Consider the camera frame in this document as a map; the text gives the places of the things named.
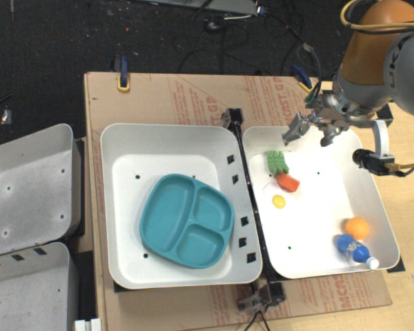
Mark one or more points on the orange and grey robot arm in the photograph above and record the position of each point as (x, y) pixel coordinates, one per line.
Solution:
(372, 53)

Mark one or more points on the thin black rod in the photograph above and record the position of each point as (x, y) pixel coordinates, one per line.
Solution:
(252, 188)

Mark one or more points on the white fried egg yellow yolk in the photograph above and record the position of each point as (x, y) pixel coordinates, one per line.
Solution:
(278, 201)

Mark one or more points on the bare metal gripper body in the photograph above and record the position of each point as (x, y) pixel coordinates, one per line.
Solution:
(331, 114)

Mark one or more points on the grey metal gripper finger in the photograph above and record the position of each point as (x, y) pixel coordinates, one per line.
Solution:
(296, 128)
(329, 136)

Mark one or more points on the brown cardboard board red print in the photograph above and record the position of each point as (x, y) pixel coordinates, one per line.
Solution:
(165, 97)

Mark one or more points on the black cylinder on white bracket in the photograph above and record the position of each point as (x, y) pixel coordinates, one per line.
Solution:
(369, 159)

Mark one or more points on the blue divided plate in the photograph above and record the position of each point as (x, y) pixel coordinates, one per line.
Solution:
(179, 219)

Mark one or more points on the white plastic tray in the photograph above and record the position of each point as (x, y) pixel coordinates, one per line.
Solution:
(124, 202)
(27, 291)
(31, 185)
(324, 198)

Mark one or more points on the orange carrot with green top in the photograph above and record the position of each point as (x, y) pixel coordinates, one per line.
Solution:
(286, 182)

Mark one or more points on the blue bottle with white cap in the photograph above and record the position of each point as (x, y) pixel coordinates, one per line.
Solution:
(352, 248)

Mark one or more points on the orange ball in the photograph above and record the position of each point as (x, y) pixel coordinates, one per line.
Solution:
(357, 228)

